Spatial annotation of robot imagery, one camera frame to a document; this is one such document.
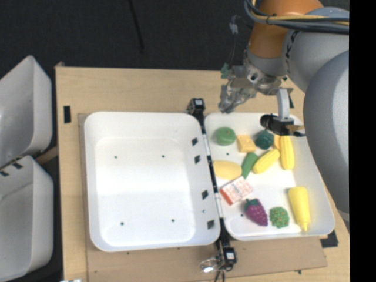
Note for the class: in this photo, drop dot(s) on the green round toy fruit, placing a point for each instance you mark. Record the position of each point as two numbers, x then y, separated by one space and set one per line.
224 135

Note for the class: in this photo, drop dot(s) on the green grapes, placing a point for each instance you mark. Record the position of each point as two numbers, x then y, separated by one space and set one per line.
279 217

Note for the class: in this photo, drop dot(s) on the yellow toy lemon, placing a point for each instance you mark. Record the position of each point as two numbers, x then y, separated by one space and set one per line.
226 169

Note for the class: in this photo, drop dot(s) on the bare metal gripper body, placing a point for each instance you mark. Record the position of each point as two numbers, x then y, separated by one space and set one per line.
258 82

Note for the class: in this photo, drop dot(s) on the small yellow toy piece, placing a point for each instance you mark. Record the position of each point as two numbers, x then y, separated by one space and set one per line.
276 142

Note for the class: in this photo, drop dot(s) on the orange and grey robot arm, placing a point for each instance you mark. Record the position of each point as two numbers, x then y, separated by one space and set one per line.
323 69

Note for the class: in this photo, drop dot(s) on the white plastic tray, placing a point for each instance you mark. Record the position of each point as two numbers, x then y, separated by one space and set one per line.
273 184
147 187

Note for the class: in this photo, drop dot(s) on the yellow corn cob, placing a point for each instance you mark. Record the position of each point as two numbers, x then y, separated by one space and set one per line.
287 153
266 161

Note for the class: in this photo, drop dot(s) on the yellow cheese wedge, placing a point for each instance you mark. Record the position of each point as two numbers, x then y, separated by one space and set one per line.
246 143

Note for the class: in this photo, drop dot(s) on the red and white packet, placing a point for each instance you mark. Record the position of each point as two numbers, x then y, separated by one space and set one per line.
235 190

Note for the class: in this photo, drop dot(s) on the thin black and white rod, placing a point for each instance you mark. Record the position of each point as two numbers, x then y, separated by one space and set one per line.
212 169

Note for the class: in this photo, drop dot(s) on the yellow squeeze bottle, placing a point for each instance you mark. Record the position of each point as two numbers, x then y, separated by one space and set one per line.
300 204

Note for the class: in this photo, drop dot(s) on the purple grapes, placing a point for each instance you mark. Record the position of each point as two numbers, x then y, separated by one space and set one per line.
256 213

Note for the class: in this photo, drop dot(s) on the green toy pepper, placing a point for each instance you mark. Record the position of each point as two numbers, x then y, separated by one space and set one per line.
248 163

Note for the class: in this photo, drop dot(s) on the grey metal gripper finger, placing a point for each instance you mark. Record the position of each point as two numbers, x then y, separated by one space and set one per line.
225 98
238 99

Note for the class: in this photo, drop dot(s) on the dark green broccoli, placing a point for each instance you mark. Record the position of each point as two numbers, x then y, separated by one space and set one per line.
264 140

